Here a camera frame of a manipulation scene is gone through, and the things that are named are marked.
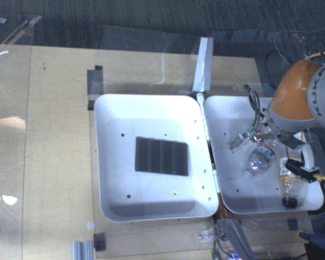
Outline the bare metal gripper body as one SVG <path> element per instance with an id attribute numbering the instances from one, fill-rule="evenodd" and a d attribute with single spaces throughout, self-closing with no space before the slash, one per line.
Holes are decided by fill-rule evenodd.
<path id="1" fill-rule="evenodd" d="M 268 140 L 279 140 L 282 137 L 282 133 L 277 128 L 271 127 L 271 124 L 262 121 L 259 123 L 258 128 L 250 133 L 249 139 L 252 142 L 264 142 Z"/>

